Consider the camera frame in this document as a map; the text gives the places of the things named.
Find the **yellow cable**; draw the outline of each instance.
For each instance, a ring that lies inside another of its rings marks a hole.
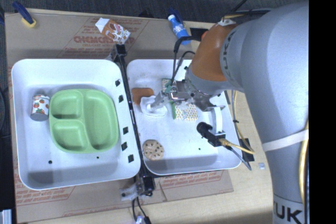
[[[309,129],[309,120],[304,127],[305,130]],[[307,148],[308,148],[309,139],[302,141],[301,146],[301,153],[299,159],[299,184],[300,184],[300,194],[303,204],[305,203],[305,171],[306,171],[306,155],[307,155]]]
[[[234,93],[234,102],[233,102],[233,104],[232,104],[232,105],[234,105],[234,106],[236,105],[236,98],[237,98],[237,91],[235,91],[235,93]],[[242,139],[242,141],[243,141],[243,143],[245,144],[245,146],[246,146],[251,152],[253,152],[253,153],[251,153],[251,154],[254,154],[255,151],[250,147],[250,145],[247,143],[247,141],[246,141],[245,138],[243,137],[242,132],[240,131],[240,129],[239,129],[239,127],[238,127],[238,124],[236,124],[236,126],[237,126],[237,132],[238,132],[239,137]]]
[[[225,139],[225,138],[220,138],[219,139],[220,143],[222,144],[222,146],[232,146],[232,147],[236,147],[238,149],[240,149],[241,151],[244,151],[246,153],[249,153],[249,154],[254,154],[255,152],[254,151],[250,151],[250,150],[247,150],[246,148],[243,148],[241,146],[238,146],[236,144],[233,144],[231,143],[229,140]]]
[[[227,14],[223,18],[224,19],[232,19],[232,18],[237,18],[237,17],[242,17],[245,16],[246,14]]]

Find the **green divided plate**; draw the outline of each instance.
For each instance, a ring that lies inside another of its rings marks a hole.
[[[53,142],[66,152],[102,152],[119,139],[113,100],[98,90],[71,89],[55,93],[49,104],[49,123]]]

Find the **food can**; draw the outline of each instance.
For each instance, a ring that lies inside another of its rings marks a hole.
[[[36,94],[33,96],[32,112],[30,117],[34,121],[45,121],[49,115],[50,97],[44,94]]]

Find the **blue bottle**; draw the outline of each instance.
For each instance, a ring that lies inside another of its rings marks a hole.
[[[175,15],[170,15],[168,17],[168,20],[172,23],[173,25],[173,32],[176,34],[177,38],[180,37],[189,37],[190,35],[188,34],[187,30],[184,28],[183,24],[179,23]],[[185,40],[181,44],[182,45],[187,45],[190,43],[190,40]]]

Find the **cardboard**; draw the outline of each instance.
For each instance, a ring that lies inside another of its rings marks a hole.
[[[119,189],[131,186],[133,179],[44,191],[28,189],[20,181],[10,76],[13,64],[25,58],[104,59],[115,46],[113,40],[102,35],[95,26],[101,15],[28,10],[37,21],[34,28],[25,26],[20,14],[6,14],[5,17],[18,223],[130,207],[130,201],[121,201]],[[113,19],[131,33],[125,43],[127,62],[136,58],[173,57],[173,46],[177,38],[167,20],[109,15],[104,15],[104,18]],[[195,46],[193,42],[181,46],[181,53],[195,50]],[[143,204],[233,192],[227,170],[161,177],[156,178],[155,183],[153,196],[143,198]]]

